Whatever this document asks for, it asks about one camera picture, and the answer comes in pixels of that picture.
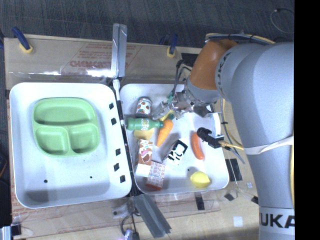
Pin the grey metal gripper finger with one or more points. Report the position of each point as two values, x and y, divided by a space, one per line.
160 111
174 114

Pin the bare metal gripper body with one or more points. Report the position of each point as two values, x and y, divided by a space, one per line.
183 105

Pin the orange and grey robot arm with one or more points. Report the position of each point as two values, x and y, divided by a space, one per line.
260 104

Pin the white can with strawberry print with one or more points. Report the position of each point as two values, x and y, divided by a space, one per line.
144 106

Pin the orange carrot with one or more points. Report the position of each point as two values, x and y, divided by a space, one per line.
164 131

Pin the green bottle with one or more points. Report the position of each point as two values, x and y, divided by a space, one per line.
140 124

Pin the black and white carton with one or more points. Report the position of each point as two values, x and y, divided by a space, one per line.
178 152

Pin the orange sausage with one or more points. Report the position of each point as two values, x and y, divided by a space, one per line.
197 146

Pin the brown and white carton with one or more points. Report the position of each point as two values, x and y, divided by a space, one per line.
144 156

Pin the orange and white carton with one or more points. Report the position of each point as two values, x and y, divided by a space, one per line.
156 175

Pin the white plastic tray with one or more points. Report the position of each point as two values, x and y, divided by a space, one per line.
180 179
72 181

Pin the yellow lemon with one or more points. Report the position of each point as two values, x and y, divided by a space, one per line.
200 179

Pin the green divided plate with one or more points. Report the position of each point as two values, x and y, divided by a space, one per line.
66 114

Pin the brown cardboard board, red print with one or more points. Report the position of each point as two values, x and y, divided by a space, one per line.
62 56

